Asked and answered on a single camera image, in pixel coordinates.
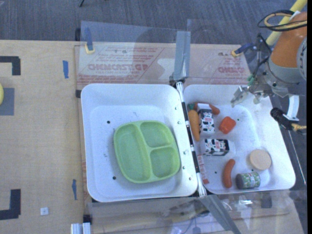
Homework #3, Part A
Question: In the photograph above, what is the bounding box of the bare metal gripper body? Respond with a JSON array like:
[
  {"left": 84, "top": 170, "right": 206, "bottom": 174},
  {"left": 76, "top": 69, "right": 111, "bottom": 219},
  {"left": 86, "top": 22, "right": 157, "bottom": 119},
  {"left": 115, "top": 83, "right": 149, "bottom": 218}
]
[{"left": 248, "top": 71, "right": 301, "bottom": 98}]

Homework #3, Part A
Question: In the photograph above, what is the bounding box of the orange sausage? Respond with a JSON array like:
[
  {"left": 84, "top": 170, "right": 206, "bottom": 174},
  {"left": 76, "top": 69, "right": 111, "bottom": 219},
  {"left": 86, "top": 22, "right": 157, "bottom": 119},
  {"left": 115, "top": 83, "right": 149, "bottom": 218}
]
[
  {"left": 222, "top": 158, "right": 236, "bottom": 189},
  {"left": 194, "top": 102, "right": 221, "bottom": 116}
]

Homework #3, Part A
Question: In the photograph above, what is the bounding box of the orange red pepper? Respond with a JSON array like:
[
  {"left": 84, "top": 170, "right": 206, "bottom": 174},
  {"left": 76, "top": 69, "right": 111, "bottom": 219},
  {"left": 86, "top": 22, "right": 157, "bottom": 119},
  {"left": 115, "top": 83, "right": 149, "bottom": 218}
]
[{"left": 218, "top": 116, "right": 237, "bottom": 135}]

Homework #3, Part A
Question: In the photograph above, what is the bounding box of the white plastic tray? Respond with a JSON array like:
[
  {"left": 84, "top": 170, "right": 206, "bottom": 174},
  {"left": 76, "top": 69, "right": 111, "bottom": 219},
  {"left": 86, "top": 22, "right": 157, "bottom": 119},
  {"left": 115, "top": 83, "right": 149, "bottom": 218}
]
[
  {"left": 80, "top": 83, "right": 199, "bottom": 203},
  {"left": 182, "top": 84, "right": 296, "bottom": 195}
]

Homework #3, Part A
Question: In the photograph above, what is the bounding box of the cow print carton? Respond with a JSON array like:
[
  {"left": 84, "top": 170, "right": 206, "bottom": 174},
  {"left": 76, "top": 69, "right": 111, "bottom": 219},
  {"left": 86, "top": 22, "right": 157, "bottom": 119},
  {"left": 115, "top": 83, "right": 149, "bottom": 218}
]
[
  {"left": 196, "top": 108, "right": 216, "bottom": 135},
  {"left": 204, "top": 138, "right": 236, "bottom": 156}
]

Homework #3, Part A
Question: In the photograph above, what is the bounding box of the orange carrot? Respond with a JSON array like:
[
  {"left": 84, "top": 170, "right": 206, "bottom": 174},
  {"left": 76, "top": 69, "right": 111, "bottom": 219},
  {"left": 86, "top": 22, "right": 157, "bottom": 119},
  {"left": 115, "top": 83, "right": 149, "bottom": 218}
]
[{"left": 187, "top": 103, "right": 201, "bottom": 142}]

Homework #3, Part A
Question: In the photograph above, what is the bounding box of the beige round biscuit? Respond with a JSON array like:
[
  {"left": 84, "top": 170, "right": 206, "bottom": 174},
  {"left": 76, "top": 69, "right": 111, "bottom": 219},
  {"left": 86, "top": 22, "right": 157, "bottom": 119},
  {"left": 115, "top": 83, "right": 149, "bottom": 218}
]
[{"left": 249, "top": 149, "right": 273, "bottom": 171}]

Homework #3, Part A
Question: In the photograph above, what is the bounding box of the green labelled can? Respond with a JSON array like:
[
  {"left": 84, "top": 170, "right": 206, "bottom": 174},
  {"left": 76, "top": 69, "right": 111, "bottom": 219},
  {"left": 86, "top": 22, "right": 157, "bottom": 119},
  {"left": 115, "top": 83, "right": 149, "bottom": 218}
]
[{"left": 235, "top": 171, "right": 261, "bottom": 190}]

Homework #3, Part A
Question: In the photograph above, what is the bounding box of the yellow padded pole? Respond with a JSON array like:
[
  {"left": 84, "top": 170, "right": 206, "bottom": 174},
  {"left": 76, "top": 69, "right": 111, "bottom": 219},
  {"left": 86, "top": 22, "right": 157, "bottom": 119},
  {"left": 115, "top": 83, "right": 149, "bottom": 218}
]
[{"left": 265, "top": 0, "right": 308, "bottom": 46}]

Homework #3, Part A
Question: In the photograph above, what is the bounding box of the red and white packet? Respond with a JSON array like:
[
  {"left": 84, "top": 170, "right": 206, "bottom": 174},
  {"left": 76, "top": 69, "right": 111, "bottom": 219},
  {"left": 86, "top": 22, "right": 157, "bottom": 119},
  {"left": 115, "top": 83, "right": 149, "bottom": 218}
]
[{"left": 196, "top": 154, "right": 210, "bottom": 185}]

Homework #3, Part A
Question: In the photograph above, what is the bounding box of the brown cardboard board red print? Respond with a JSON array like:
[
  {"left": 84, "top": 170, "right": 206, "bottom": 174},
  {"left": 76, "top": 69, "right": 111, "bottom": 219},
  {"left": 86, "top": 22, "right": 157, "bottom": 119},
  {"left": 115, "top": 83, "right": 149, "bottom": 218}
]
[{"left": 74, "top": 41, "right": 293, "bottom": 220}]

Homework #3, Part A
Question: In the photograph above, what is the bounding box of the green divided plate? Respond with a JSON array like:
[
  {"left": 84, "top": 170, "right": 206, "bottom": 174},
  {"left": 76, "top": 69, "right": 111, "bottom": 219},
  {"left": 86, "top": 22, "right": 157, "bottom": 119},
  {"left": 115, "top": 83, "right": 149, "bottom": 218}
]
[{"left": 113, "top": 120, "right": 181, "bottom": 184}]

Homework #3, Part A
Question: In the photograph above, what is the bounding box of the black cylinder on white bracket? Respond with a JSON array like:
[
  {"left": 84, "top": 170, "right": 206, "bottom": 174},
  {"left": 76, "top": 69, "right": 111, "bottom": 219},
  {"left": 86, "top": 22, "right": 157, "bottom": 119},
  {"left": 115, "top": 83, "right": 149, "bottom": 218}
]
[{"left": 270, "top": 95, "right": 301, "bottom": 131}]

